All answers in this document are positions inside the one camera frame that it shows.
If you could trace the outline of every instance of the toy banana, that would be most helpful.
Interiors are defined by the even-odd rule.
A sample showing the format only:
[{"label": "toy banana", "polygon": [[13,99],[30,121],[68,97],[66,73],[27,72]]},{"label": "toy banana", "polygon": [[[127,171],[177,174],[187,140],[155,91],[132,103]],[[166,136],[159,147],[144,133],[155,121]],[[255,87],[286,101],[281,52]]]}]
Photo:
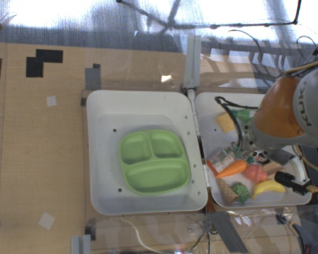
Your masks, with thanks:
[{"label": "toy banana", "polygon": [[266,191],[275,191],[282,193],[285,192],[285,187],[282,184],[276,182],[275,180],[266,180],[255,185],[254,193],[251,196],[251,198],[255,199],[257,195]]}]

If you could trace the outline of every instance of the white tray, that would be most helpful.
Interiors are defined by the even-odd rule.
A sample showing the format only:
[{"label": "white tray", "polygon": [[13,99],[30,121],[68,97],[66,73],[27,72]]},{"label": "white tray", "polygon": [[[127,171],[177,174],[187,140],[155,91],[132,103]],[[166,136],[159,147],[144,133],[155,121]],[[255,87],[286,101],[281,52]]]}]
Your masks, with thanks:
[{"label": "white tray", "polygon": [[[175,92],[97,90],[87,98],[91,200],[101,214],[197,211],[207,190],[189,100]],[[165,129],[182,141],[191,169],[183,188],[154,196],[132,192],[119,163],[118,147],[128,133]]]},{"label": "white tray", "polygon": [[[196,97],[196,111],[201,134],[202,146],[207,159],[213,152],[219,151],[231,145],[231,142],[238,141],[238,136],[235,130],[224,133],[215,117],[225,113],[225,110],[216,103],[214,98],[222,96],[227,100],[240,105],[259,106],[264,95],[262,94],[241,94],[241,93],[201,93]],[[303,170],[294,170],[294,165],[300,166]],[[304,166],[298,158],[294,158],[285,166],[285,172],[295,174],[296,172],[304,173]],[[232,205],[225,203],[223,196],[219,190],[217,181],[213,172],[208,169],[208,177],[211,185],[211,192],[213,199],[221,206],[226,208],[252,208],[252,207],[268,207],[268,206],[289,206],[289,205],[303,205],[310,201],[312,194],[307,193],[302,196],[296,194],[291,188],[286,188],[285,193],[265,192],[258,195],[254,200],[249,199],[242,204],[235,202]],[[252,194],[255,183],[248,180],[244,175],[238,174],[223,178],[228,184],[232,185],[234,182],[242,182],[246,185]]]}]

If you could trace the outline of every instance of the toy ice cream cone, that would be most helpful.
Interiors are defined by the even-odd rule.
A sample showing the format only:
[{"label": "toy ice cream cone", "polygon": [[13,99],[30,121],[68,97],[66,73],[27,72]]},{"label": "toy ice cream cone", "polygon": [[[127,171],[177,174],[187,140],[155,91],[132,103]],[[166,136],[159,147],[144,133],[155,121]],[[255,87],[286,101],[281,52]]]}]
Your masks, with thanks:
[{"label": "toy ice cream cone", "polygon": [[230,188],[227,183],[225,183],[223,179],[217,179],[217,182],[227,204],[232,204],[239,198],[238,195]]}]

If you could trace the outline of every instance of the white cable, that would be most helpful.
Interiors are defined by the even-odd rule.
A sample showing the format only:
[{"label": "white cable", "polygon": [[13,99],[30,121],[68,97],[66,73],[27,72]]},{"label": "white cable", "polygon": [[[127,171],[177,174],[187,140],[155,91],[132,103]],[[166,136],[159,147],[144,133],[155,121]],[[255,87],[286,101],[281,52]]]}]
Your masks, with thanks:
[{"label": "white cable", "polygon": [[138,229],[133,225],[133,223],[129,222],[128,220],[126,220],[126,219],[124,219],[124,218],[121,218],[121,220],[124,221],[124,222],[126,222],[126,223],[128,223],[128,224],[130,224],[130,225],[133,227],[133,229],[134,229],[135,232],[136,232],[138,242],[139,242],[144,248],[146,248],[147,250],[150,250],[150,251],[152,251],[152,252],[154,252],[154,253],[171,254],[171,253],[167,253],[167,252],[162,252],[162,251],[159,251],[159,250],[155,250],[155,249],[150,248],[150,247],[148,247],[147,245],[145,245],[145,244],[143,243],[142,239],[140,238],[140,234],[139,234]]}]

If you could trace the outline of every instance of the green divided plate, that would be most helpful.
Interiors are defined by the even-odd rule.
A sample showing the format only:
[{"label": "green divided plate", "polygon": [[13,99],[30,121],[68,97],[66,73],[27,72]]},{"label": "green divided plate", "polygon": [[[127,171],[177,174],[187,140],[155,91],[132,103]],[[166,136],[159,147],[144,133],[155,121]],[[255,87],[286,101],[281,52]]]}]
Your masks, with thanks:
[{"label": "green divided plate", "polygon": [[191,177],[180,139],[167,130],[130,133],[119,145],[121,170],[127,186],[139,195],[157,195],[185,186]]}]

